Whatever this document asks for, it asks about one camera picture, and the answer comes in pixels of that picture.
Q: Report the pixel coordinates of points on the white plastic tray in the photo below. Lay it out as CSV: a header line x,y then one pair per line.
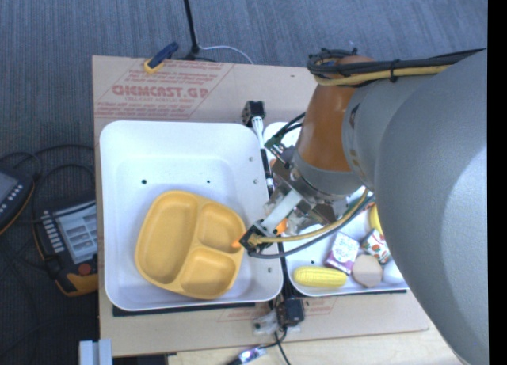
x,y
317,252
166,153

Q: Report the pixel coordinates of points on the yellow divided plate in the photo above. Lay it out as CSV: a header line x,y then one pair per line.
x,y
170,233

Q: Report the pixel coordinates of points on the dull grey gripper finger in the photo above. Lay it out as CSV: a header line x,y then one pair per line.
x,y
298,222

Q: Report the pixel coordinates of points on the brown cardboard board red print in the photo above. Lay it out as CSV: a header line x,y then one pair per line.
x,y
158,86

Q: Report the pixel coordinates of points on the orange carrot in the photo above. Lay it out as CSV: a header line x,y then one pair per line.
x,y
283,225

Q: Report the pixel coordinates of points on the yellow banana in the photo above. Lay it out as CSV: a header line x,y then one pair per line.
x,y
375,219

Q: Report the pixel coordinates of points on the yellow corn cob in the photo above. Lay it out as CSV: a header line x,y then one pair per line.
x,y
320,276

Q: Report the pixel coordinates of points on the beige round bread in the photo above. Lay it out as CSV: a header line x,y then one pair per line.
x,y
367,270

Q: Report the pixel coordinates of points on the black cylinder on white bracket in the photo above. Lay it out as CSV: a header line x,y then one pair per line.
x,y
259,236

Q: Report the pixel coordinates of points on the purple and white carton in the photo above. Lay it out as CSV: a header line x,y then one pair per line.
x,y
341,253

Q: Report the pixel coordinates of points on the red and white can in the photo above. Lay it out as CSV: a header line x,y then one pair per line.
x,y
375,246

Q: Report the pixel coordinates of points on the black stand pole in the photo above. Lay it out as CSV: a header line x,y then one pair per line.
x,y
188,11

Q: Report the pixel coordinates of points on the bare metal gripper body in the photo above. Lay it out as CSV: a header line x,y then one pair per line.
x,y
313,197

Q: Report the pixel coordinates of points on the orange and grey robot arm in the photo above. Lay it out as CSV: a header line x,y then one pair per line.
x,y
420,181

